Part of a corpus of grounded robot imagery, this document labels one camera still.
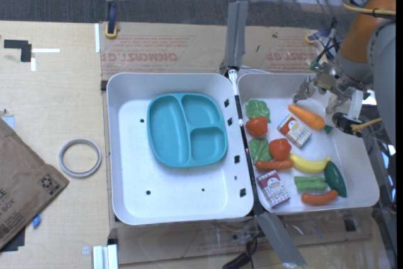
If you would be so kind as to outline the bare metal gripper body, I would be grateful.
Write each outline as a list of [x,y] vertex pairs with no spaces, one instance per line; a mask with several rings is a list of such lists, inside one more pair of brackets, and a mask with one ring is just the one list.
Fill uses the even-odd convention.
[[315,72],[313,84],[322,92],[328,91],[338,98],[351,98],[360,83],[344,73],[338,63],[315,63],[312,66]]

